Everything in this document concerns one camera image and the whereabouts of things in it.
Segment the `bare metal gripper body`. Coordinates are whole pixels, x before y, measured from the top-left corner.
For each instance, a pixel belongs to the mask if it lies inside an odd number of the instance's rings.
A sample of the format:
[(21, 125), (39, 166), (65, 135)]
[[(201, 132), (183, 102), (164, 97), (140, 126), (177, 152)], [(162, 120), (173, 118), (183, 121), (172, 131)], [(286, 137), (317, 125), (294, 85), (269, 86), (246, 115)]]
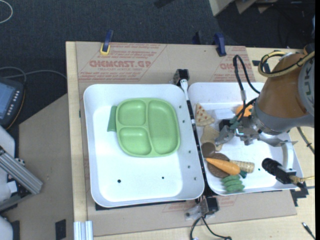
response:
[(259, 139), (262, 140), (262, 134), (270, 129), (255, 117), (243, 117), (236, 128), (236, 136), (240, 137), (245, 134), (259, 134)]

